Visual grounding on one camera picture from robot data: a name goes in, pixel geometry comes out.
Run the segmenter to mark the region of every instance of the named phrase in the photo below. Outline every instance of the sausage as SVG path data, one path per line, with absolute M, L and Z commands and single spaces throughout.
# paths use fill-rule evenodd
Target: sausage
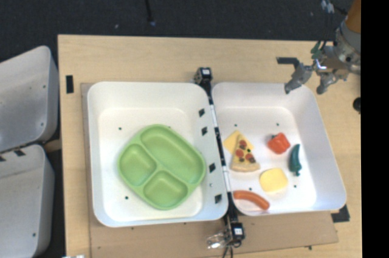
M 265 200 L 262 196 L 251 191 L 236 190 L 233 191 L 233 197 L 236 200 L 247 200 L 253 202 L 264 211 L 268 210 L 270 207 L 270 203 L 267 200 Z

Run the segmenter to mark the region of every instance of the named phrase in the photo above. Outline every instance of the wooden table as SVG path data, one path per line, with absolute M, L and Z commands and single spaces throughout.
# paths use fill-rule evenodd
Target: wooden table
M 211 67 L 221 81 L 285 83 L 293 66 L 276 57 L 310 64 L 312 41 L 60 35 L 61 140 L 63 151 L 66 254 L 85 257 L 216 257 L 205 238 L 222 223 L 202 222 L 108 228 L 88 202 L 81 85 L 100 81 L 189 82 L 198 67 Z M 306 86 L 315 92 L 319 78 Z M 254 257 L 362 257 L 360 77 L 316 95 L 347 191 L 349 222 L 334 224 L 329 212 L 241 217 L 247 238 L 234 255 Z

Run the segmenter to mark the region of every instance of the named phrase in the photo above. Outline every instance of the toy tomato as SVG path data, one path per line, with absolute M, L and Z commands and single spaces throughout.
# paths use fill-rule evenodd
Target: toy tomato
M 278 133 L 269 140 L 267 146 L 276 154 L 282 154 L 291 146 L 291 144 L 283 133 Z

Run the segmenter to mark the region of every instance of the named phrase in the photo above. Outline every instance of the pizza slice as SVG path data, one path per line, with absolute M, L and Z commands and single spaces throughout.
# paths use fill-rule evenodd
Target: pizza slice
M 251 149 L 241 134 L 236 139 L 230 168 L 236 172 L 254 172 L 260 169 L 260 165 L 255 160 Z

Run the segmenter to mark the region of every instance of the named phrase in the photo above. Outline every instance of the table surface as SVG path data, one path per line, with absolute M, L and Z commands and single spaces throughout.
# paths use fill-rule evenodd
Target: table surface
M 276 57 L 297 57 L 311 63 L 314 41 L 233 40 L 214 38 L 58 36 L 61 141 L 66 254 L 86 257 L 210 257 L 204 238 L 219 222 L 112 229 L 99 224 L 88 202 L 88 168 L 84 150 L 81 86 L 101 81 L 189 82 L 198 67 L 211 67 L 213 83 L 223 81 L 285 83 L 292 65 Z M 67 77 L 74 91 L 67 92 Z M 314 93 L 319 77 L 306 86 Z M 360 77 L 315 93 L 347 192 L 349 222 L 333 224 L 329 212 L 247 218 L 240 258 L 362 257 L 360 114 L 353 101 L 360 97 Z

